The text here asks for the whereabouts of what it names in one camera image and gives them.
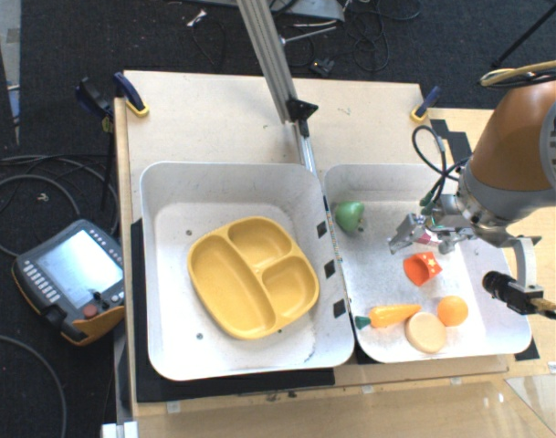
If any orange toy carrot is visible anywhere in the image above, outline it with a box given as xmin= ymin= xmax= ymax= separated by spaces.
xmin=353 ymin=304 xmax=423 ymax=331

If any orange toy ball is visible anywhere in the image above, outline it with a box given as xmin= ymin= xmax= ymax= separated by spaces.
xmin=436 ymin=295 xmax=469 ymax=328

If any beige round biscuit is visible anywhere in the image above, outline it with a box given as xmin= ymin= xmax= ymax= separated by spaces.
xmin=404 ymin=311 xmax=448 ymax=355

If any white plastic tray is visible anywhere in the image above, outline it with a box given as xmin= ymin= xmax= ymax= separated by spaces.
xmin=323 ymin=163 xmax=533 ymax=365
xmin=139 ymin=161 xmax=356 ymax=382

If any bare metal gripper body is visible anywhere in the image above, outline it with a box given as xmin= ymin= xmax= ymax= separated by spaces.
xmin=424 ymin=193 xmax=512 ymax=247

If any yellow divided plate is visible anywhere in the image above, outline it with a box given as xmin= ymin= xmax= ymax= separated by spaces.
xmin=186 ymin=215 xmax=320 ymax=341

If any black cylinder on white bracket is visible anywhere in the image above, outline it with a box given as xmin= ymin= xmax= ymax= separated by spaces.
xmin=481 ymin=235 xmax=546 ymax=317

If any red carton with yellow star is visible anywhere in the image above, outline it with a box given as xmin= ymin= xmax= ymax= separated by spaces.
xmin=403 ymin=252 xmax=444 ymax=287

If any green toy pear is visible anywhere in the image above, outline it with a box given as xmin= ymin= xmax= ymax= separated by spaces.
xmin=334 ymin=200 xmax=366 ymax=237

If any pale wood board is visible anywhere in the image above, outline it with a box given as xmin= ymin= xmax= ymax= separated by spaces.
xmin=121 ymin=69 xmax=510 ymax=419

